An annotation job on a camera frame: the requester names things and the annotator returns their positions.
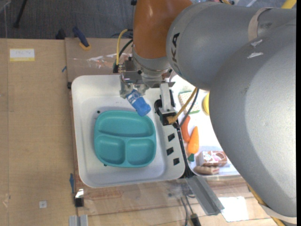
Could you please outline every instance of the wooden board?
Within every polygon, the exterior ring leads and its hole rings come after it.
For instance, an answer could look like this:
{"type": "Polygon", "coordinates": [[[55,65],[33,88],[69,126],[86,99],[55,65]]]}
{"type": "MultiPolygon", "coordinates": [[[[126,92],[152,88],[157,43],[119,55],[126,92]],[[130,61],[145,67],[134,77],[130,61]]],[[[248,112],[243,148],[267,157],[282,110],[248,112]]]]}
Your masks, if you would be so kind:
{"type": "Polygon", "coordinates": [[[7,40],[0,39],[0,222],[8,224],[8,61],[7,40]]]}
{"type": "MultiPolygon", "coordinates": [[[[1,223],[67,226],[69,216],[87,213],[90,226],[183,225],[181,194],[167,182],[86,188],[85,207],[77,212],[69,182],[75,171],[65,42],[0,40],[0,48],[0,94],[5,95],[0,97],[5,98],[0,103],[1,223]],[[10,48],[33,48],[35,61],[9,62],[10,48]]],[[[249,218],[257,220],[227,223],[221,214],[204,216],[191,199],[202,226],[276,225],[243,181],[215,181],[211,186],[218,196],[243,195],[249,218]]]]}
{"type": "Polygon", "coordinates": [[[10,48],[33,48],[35,61],[8,63],[9,225],[67,226],[76,210],[64,41],[8,40],[10,48]]]}

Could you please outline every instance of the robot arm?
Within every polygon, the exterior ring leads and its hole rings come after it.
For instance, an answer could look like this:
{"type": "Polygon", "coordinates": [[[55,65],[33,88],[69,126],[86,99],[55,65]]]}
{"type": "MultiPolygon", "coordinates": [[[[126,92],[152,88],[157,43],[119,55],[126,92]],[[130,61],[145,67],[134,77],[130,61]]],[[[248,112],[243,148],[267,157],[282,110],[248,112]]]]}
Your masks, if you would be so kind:
{"type": "Polygon", "coordinates": [[[297,215],[295,52],[295,9],[137,2],[133,61],[143,83],[160,85],[172,68],[210,91],[221,147],[263,201],[287,217],[297,215]]]}

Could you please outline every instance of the white tray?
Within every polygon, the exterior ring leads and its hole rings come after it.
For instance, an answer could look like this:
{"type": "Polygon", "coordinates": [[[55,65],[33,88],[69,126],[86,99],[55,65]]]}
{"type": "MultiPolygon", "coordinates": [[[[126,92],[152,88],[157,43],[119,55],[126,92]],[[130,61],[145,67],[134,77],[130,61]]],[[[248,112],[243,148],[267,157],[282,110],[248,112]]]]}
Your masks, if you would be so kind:
{"type": "Polygon", "coordinates": [[[119,96],[119,75],[85,75],[77,77],[71,86],[74,127],[79,176],[90,187],[129,185],[142,182],[172,180],[181,177],[185,170],[182,151],[173,126],[162,126],[155,114],[154,103],[160,89],[148,89],[144,96],[152,110],[147,114],[154,122],[157,150],[154,160],[142,168],[120,168],[104,166],[94,152],[94,124],[98,112],[107,110],[135,111],[130,103],[119,96]],[[166,150],[173,148],[167,155],[166,150]]]}

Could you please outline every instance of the orange carrot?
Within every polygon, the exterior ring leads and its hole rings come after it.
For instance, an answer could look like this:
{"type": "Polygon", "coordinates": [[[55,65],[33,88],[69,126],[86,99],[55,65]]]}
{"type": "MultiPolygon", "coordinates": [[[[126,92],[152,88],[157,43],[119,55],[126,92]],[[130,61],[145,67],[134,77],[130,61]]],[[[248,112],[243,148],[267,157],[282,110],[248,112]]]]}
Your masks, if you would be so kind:
{"type": "Polygon", "coordinates": [[[190,156],[188,157],[189,161],[194,161],[194,154],[198,152],[198,148],[199,148],[198,127],[196,126],[192,131],[192,135],[190,137],[190,141],[187,147],[188,152],[190,153],[190,156]]]}
{"type": "Polygon", "coordinates": [[[190,141],[190,135],[188,132],[188,123],[190,121],[190,116],[188,115],[183,123],[183,125],[181,126],[181,132],[182,132],[182,137],[183,140],[185,142],[189,142],[190,141]]]}

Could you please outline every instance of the floor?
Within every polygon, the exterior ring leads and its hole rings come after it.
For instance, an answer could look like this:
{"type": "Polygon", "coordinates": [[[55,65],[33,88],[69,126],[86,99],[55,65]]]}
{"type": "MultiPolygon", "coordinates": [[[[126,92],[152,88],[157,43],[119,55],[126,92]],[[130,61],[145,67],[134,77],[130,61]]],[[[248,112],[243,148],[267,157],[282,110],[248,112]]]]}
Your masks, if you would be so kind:
{"type": "MultiPolygon", "coordinates": [[[[6,11],[7,32],[3,28],[4,15],[0,14],[0,38],[55,39],[60,29],[67,37],[73,37],[75,25],[86,37],[110,38],[132,27],[134,6],[131,1],[28,0],[19,28],[14,28],[23,0],[11,0],[6,11]]],[[[252,7],[279,8],[285,1],[257,0],[252,7]]]]}

